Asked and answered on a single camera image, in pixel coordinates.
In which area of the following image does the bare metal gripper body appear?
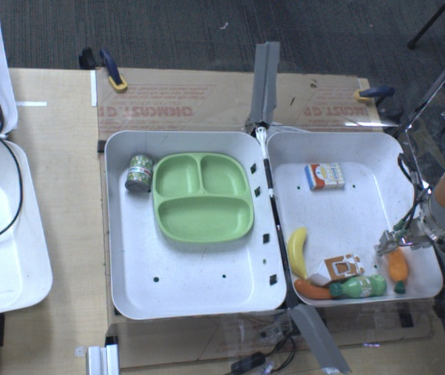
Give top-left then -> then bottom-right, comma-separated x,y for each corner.
398,213 -> 445,250

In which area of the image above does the orange carrot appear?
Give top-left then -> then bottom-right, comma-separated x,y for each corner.
386,246 -> 410,295

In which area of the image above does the white plastic tray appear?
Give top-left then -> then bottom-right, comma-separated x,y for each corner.
265,130 -> 444,309
104,130 -> 288,321

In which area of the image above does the green plastic bottle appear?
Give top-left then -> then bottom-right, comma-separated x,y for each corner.
329,274 -> 388,299

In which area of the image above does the brown and white carton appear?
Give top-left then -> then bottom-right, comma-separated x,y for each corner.
308,252 -> 365,288

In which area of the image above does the orange sausage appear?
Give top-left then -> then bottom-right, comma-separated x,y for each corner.
294,278 -> 333,301

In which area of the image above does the yellow banana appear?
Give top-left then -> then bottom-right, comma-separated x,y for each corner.
287,227 -> 309,280

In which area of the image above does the blue orange white carton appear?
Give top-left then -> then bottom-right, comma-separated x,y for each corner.
304,162 -> 346,191

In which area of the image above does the thin black and white rod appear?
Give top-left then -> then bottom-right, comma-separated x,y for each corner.
255,126 -> 301,309

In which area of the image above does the green divided plate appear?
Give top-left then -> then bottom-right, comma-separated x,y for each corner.
151,152 -> 255,244

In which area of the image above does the brown cardboard board red print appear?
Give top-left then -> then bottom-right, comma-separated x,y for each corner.
95,66 -> 436,369

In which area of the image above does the green patterned can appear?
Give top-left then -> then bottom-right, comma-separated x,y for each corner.
124,154 -> 155,194

